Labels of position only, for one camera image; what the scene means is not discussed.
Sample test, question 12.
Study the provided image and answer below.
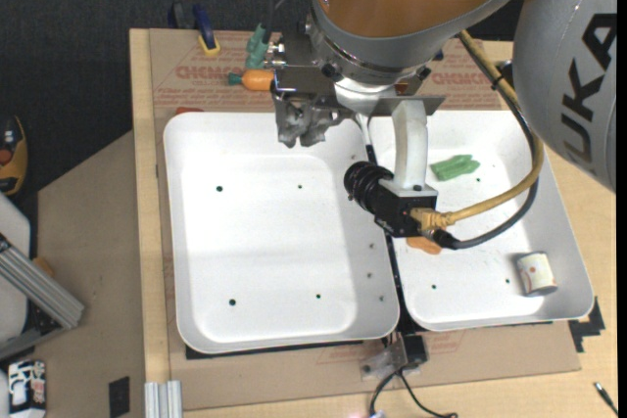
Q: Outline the white plastic tray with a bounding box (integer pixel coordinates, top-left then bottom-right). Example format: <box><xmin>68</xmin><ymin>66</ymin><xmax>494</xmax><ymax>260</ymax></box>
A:
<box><xmin>162</xmin><ymin>111</ymin><xmax>402</xmax><ymax>354</ymax></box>
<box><xmin>362</xmin><ymin>109</ymin><xmax>596</xmax><ymax>333</ymax></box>

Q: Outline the white can orange print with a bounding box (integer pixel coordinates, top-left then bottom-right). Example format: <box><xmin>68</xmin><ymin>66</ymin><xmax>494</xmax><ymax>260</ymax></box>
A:
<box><xmin>515</xmin><ymin>251</ymin><xmax>559</xmax><ymax>298</ymax></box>

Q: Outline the brown cardboard board red print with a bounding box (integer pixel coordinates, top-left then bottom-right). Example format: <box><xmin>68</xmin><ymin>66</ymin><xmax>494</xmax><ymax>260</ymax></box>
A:
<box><xmin>146</xmin><ymin>27</ymin><xmax>583</xmax><ymax>411</ymax></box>

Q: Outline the green pea pod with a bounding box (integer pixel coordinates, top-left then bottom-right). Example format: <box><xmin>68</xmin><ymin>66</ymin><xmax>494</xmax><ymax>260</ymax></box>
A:
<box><xmin>429</xmin><ymin>154</ymin><xmax>482</xmax><ymax>183</ymax></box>

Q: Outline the orange toy food piece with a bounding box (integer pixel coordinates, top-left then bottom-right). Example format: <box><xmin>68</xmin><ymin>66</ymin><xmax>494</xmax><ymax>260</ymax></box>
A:
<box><xmin>406</xmin><ymin>235</ymin><xmax>443</xmax><ymax>256</ymax></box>

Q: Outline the orange carrot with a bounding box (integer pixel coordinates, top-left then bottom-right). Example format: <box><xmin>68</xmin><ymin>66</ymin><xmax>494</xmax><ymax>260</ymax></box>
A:
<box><xmin>226</xmin><ymin>69</ymin><xmax>276</xmax><ymax>93</ymax></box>

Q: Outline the black cylinder on white bracket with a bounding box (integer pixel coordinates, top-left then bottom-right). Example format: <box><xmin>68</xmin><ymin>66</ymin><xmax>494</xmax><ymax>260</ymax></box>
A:
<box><xmin>342</xmin><ymin>95</ymin><xmax>447</xmax><ymax>240</ymax></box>

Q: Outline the black block with thin wires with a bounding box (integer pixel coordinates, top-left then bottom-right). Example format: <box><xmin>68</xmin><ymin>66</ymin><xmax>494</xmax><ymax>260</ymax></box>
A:
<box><xmin>400</xmin><ymin>332</ymin><xmax>430</xmax><ymax>367</ymax></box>

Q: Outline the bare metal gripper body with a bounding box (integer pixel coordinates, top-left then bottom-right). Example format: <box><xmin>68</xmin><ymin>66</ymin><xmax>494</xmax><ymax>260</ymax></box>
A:
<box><xmin>270</xmin><ymin>31</ymin><xmax>433</xmax><ymax>116</ymax></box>

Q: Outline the white and black carton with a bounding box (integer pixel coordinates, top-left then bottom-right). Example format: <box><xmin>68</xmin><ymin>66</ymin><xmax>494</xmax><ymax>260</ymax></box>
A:
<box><xmin>6</xmin><ymin>358</ymin><xmax>48</xmax><ymax>418</ymax></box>

